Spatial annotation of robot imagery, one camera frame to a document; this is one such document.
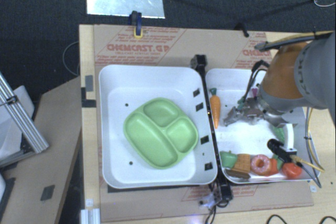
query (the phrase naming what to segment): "toy carrot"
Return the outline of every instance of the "toy carrot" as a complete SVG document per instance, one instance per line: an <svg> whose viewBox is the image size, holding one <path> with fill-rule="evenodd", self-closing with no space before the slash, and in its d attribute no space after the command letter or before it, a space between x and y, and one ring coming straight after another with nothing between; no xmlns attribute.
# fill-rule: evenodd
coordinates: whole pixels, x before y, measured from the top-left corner
<svg viewBox="0 0 336 224"><path fill-rule="evenodd" d="M211 88L210 92L212 94L212 96L210 97L210 106L211 106L212 118L214 120L215 128L217 129L218 123L219 123L221 101L220 101L219 97L216 95L216 92L217 92L216 88Z"/></svg>

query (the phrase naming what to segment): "white tray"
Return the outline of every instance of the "white tray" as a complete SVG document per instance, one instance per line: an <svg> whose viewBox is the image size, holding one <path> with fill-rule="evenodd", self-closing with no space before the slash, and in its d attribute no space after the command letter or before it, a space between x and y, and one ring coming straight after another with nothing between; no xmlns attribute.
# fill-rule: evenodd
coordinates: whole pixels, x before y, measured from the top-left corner
<svg viewBox="0 0 336 224"><path fill-rule="evenodd" d="M111 65L99 74L102 123L102 164L105 181L114 188L201 185L217 176L216 158L202 80L191 68ZM126 117L154 98L177 104L194 122L198 143L177 165L151 167L123 134ZM196 111L196 106L203 109ZM203 137L208 142L201 144Z"/></svg>
<svg viewBox="0 0 336 224"><path fill-rule="evenodd" d="M255 85L261 83L264 74L264 72L258 74ZM251 125L246 121L240 120L229 126L224 126L224 118L227 117L233 106L237 106L237 101L244 95L250 75L250 70L243 69L212 69L206 75L208 89L217 88L217 95L222 104L219 126L215 130L218 151L231 151L234 154L264 154L271 158L273 153L268 149L267 142L271 138L276 138L276 136L272 131L270 123L259 120L257 124ZM308 161L306 140L304 139L305 116L303 109L296 108L292 113L285 114L283 118L289 123L294 124L293 146L298 151L297 155ZM265 177L250 173L250 179L242 179L228 176L225 170L223 170L223 173L230 181L236 184L289 181L282 174ZM299 178L291 181L296 180L311 180L311 178L303 171Z"/></svg>

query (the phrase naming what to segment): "blue clamp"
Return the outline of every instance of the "blue clamp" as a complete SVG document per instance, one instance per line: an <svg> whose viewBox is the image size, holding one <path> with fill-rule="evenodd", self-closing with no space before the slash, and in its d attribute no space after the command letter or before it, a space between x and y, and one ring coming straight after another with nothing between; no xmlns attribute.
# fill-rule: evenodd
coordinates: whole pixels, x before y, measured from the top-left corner
<svg viewBox="0 0 336 224"><path fill-rule="evenodd" d="M134 37L142 38L142 14L140 12L132 11L131 15L128 18L128 24L134 25Z"/></svg>

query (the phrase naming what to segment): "red tomato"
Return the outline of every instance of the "red tomato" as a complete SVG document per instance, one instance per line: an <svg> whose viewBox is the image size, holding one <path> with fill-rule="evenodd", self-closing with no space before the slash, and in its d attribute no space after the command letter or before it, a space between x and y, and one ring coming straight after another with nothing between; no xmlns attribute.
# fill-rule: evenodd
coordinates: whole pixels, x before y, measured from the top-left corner
<svg viewBox="0 0 336 224"><path fill-rule="evenodd" d="M281 170L290 179L295 179L302 173L302 168L295 163L284 163Z"/></svg>

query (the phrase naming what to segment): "dark background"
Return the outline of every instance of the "dark background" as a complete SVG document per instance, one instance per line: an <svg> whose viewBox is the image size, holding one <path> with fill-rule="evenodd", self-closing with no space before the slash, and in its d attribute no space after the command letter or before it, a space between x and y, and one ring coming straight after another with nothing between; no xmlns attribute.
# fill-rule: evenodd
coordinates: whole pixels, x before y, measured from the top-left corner
<svg viewBox="0 0 336 224"><path fill-rule="evenodd" d="M335 30L335 5L322 8L311 0L163 0L163 5L166 19L144 19L143 25L234 29L245 23L248 30L258 31ZM78 40L79 24L127 21L87 15L86 0L0 0L0 71L13 89L23 84L37 101L44 92L74 78L63 66L62 53ZM66 62L75 71L78 61L78 46L72 46ZM78 197L78 173L75 170L69 197ZM66 203L69 211L78 210L71 199Z"/></svg>

